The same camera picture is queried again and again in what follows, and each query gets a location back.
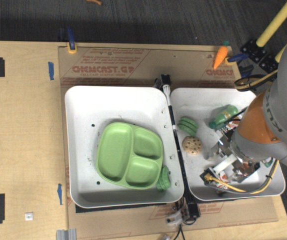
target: gray floor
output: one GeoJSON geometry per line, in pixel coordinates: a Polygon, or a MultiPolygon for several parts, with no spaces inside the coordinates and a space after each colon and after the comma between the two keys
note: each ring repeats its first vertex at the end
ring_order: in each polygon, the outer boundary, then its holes
{"type": "MultiPolygon", "coordinates": [[[[258,38],[287,0],[0,0],[0,40],[57,41],[71,27],[78,42],[221,45],[235,52],[258,38]]],[[[266,45],[287,43],[287,19],[266,45]]],[[[287,167],[283,166],[287,184],[287,167]]],[[[287,186],[282,199],[287,211],[287,186]]]]}

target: green divided tray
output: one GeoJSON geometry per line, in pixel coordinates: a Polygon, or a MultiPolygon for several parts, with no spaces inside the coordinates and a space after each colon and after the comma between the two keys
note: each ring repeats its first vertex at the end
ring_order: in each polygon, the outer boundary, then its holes
{"type": "Polygon", "coordinates": [[[103,130],[96,169],[108,182],[144,190],[158,181],[163,156],[163,142],[156,133],[133,124],[114,122],[103,130]]]}

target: toy carrot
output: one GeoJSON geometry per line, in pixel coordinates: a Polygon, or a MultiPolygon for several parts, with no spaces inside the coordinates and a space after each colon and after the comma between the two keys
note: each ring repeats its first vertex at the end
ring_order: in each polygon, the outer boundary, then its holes
{"type": "Polygon", "coordinates": [[[217,69],[218,66],[224,61],[224,59],[228,55],[228,48],[227,46],[221,46],[217,52],[217,55],[214,60],[213,69],[217,69]]]}

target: wooden board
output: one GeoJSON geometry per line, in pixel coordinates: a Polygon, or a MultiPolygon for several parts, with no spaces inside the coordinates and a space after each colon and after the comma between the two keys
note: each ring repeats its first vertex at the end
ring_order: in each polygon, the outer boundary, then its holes
{"type": "MultiPolygon", "coordinates": [[[[53,240],[58,229],[69,228],[58,56],[58,47],[64,45],[0,41],[0,57],[5,59],[5,77],[0,77],[0,194],[5,194],[0,240],[53,240]],[[48,62],[54,64],[54,80],[48,62]],[[58,184],[62,184],[62,205],[58,184]],[[25,220],[28,212],[33,212],[33,220],[25,220]]],[[[167,49],[179,48],[167,45],[167,49]]],[[[287,239],[281,198],[274,197],[273,204],[277,222],[190,230],[186,239],[287,239]]]]}

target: blue tape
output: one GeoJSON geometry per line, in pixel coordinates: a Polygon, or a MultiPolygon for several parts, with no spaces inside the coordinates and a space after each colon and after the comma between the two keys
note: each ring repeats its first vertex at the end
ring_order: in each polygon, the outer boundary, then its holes
{"type": "Polygon", "coordinates": [[[63,190],[62,190],[62,185],[60,183],[58,184],[57,193],[58,193],[60,205],[62,206],[63,205],[63,190]]]}
{"type": "Polygon", "coordinates": [[[50,80],[55,80],[54,79],[54,75],[55,75],[54,64],[50,61],[48,62],[48,70],[49,70],[50,80]]]}

